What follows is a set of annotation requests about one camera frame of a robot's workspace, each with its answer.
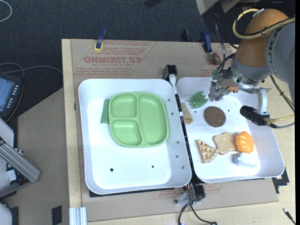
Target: handheld device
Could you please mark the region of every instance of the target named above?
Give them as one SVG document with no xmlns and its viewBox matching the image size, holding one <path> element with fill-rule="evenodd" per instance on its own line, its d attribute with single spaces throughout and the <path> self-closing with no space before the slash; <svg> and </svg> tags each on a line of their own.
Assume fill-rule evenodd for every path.
<svg viewBox="0 0 300 225">
<path fill-rule="evenodd" d="M 0 73 L 0 117 L 7 120 L 16 110 L 23 91 L 21 78 Z"/>
</svg>

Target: device screen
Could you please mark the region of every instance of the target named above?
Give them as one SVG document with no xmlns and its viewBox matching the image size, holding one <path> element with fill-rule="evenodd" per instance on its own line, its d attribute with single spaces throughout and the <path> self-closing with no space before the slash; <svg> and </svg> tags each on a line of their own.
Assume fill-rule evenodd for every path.
<svg viewBox="0 0 300 225">
<path fill-rule="evenodd" d="M 5 108 L 9 95 L 14 88 L 14 82 L 0 77 L 0 112 Z"/>
</svg>

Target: wooden table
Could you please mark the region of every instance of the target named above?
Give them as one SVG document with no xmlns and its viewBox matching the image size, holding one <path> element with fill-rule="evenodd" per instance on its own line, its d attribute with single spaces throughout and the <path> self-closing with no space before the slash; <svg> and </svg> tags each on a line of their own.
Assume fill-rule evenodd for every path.
<svg viewBox="0 0 300 225">
<path fill-rule="evenodd" d="M 167 43 L 166 51 L 172 51 L 173 46 L 178 43 Z M 82 207 L 81 183 L 79 174 L 79 155 L 76 129 L 76 115 L 74 110 L 75 89 L 73 80 L 73 63 L 72 63 L 72 46 L 70 39 L 62 40 L 62 61 L 64 74 L 64 98 L 65 98 L 65 115 L 66 115 L 66 135 L 67 135 L 67 166 L 68 166 L 68 185 L 69 185 L 69 203 L 71 208 Z M 284 82 L 280 86 L 288 91 L 288 86 Z M 270 79 L 262 84 L 265 88 L 272 88 L 268 93 L 268 112 L 271 117 L 278 118 L 290 115 L 292 111 L 285 101 L 278 95 L 277 90 L 271 83 Z M 221 224 L 292 224 L 283 208 L 286 208 L 294 220 L 296 219 L 296 202 L 295 202 L 295 127 L 284 129 L 275 129 L 274 134 L 278 142 L 282 157 L 286 166 L 289 177 L 287 186 L 279 188 L 278 202 L 266 204 L 254 204 L 247 206 L 236 206 L 221 209 L 210 209 L 199 211 L 198 214 L 202 219 L 208 221 L 217 221 Z M 114 219 L 107 221 L 89 222 L 91 225 L 137 225 L 137 224 L 177 224 L 178 213 L 163 215 L 132 217 L 123 219 Z M 181 222 L 189 225 L 201 224 L 201 222 L 190 211 L 185 212 L 181 217 Z"/>
</svg>

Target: white cable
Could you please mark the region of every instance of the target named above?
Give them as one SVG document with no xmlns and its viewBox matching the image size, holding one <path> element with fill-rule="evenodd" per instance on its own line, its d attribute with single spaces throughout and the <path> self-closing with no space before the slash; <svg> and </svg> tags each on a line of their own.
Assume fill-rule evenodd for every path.
<svg viewBox="0 0 300 225">
<path fill-rule="evenodd" d="M 6 5 L 8 5 L 8 7 L 9 7 L 9 9 L 10 9 L 9 15 L 8 15 L 6 18 L 0 20 L 0 22 L 3 22 L 3 21 L 5 21 L 5 20 L 7 20 L 8 18 L 10 18 L 11 14 L 13 13 L 13 9 L 11 8 L 11 6 L 10 6 L 10 4 L 9 4 L 8 2 L 5 2 L 5 1 L 3 1 L 3 0 L 0 0 L 0 2 L 4 2 Z"/>
</svg>

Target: blue clamp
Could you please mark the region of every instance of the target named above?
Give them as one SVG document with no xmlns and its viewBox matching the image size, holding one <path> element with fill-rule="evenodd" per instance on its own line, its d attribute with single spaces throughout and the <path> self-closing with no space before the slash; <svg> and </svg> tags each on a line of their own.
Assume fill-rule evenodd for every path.
<svg viewBox="0 0 300 225">
<path fill-rule="evenodd" d="M 210 45 L 210 33 L 208 31 L 201 32 L 199 42 L 204 42 L 202 47 L 206 53 L 212 52 L 211 45 Z"/>
<path fill-rule="evenodd" d="M 102 51 L 102 48 L 103 48 L 103 39 L 105 37 L 105 34 L 106 34 L 106 28 L 102 27 L 100 29 L 100 32 L 99 32 L 98 40 L 95 42 L 95 45 L 94 45 L 94 50 L 96 52 Z"/>
</svg>

